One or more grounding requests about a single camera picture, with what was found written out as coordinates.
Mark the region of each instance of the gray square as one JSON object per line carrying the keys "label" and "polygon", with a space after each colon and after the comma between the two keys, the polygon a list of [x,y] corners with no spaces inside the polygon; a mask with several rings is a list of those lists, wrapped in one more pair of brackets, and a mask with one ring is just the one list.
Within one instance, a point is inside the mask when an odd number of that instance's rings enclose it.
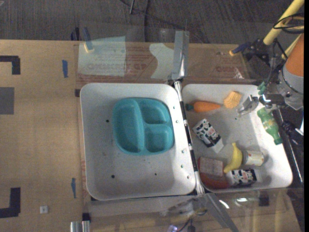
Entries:
{"label": "gray square", "polygon": [[0,115],[14,114],[14,88],[0,87]]}

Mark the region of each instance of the white tray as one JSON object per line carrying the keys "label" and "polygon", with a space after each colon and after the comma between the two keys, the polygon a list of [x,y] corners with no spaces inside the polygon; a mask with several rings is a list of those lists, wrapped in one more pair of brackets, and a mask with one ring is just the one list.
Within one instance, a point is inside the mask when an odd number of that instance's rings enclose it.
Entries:
{"label": "white tray", "polygon": [[257,86],[254,85],[221,85],[221,84],[189,84],[183,88],[184,103],[195,101],[209,101],[221,104],[220,109],[210,112],[196,113],[186,112],[189,127],[192,128],[197,122],[206,118],[215,130],[221,135],[225,147],[216,154],[207,149],[201,140],[195,137],[191,131],[193,149],[196,159],[201,156],[222,160],[227,164],[232,157],[232,142],[236,142],[240,150],[261,150],[265,155],[265,162],[261,167],[251,167],[258,169],[263,182],[254,183],[250,187],[210,189],[212,192],[236,192],[256,189],[285,188],[292,183],[293,175],[283,145],[275,145],[273,138],[264,130],[260,118],[256,111],[262,108],[262,104],[251,113],[237,116],[237,108],[227,109],[223,106],[223,100],[231,91],[242,94],[240,104],[249,95],[258,97]]}
{"label": "white tray", "polygon": [[[128,97],[158,99],[167,105],[175,132],[170,150],[133,156],[117,147],[112,134],[112,108]],[[80,99],[86,184],[92,197],[103,201],[185,195],[194,190],[196,180],[175,89],[164,84],[93,83],[82,88]]]}

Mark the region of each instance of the wooden surface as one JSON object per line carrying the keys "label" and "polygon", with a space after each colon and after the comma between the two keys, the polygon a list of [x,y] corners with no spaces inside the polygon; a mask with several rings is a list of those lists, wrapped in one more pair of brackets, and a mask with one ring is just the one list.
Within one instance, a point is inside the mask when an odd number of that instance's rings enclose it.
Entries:
{"label": "wooden surface", "polygon": [[[64,231],[81,221],[83,188],[79,98],[74,95],[76,42],[0,40],[0,55],[21,58],[21,74],[0,62],[0,87],[14,87],[14,114],[0,115],[0,208],[9,205],[10,188],[21,188],[21,213],[0,218],[0,231]],[[68,62],[64,77],[62,60]],[[76,199],[71,180],[76,179]],[[300,231],[289,197],[277,195],[269,208],[243,208],[229,213],[240,231]],[[40,206],[49,207],[40,214]],[[94,217],[94,231],[166,231],[171,220],[151,215]],[[207,214],[196,220],[197,231],[223,231]]]}
{"label": "wooden surface", "polygon": [[0,231],[67,232],[83,209],[73,42],[1,40],[0,55],[21,58],[20,75],[0,62],[0,87],[15,93],[14,115],[0,115],[0,208],[21,188],[21,213],[0,218]]}

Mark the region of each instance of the divided plate compartment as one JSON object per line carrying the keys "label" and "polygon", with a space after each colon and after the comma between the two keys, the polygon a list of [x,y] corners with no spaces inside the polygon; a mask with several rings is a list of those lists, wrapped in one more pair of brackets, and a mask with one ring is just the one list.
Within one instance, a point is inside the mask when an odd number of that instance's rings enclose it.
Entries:
{"label": "divided plate compartment", "polygon": [[127,154],[160,154],[174,144],[169,109],[155,99],[118,101],[112,112],[112,127],[116,144]]}

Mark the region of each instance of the gray carpet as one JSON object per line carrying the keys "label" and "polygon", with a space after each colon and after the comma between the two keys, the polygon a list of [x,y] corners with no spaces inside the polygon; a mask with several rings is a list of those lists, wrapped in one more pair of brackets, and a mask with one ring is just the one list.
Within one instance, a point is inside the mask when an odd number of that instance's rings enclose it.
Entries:
{"label": "gray carpet", "polygon": [[[132,15],[118,0],[0,1],[1,39],[70,40],[87,27],[92,39],[129,30],[136,41],[158,42],[160,29],[186,28],[193,43],[241,44],[265,36],[293,0],[136,0]],[[145,18],[138,10],[146,8]],[[293,37],[279,39],[288,46]]]}

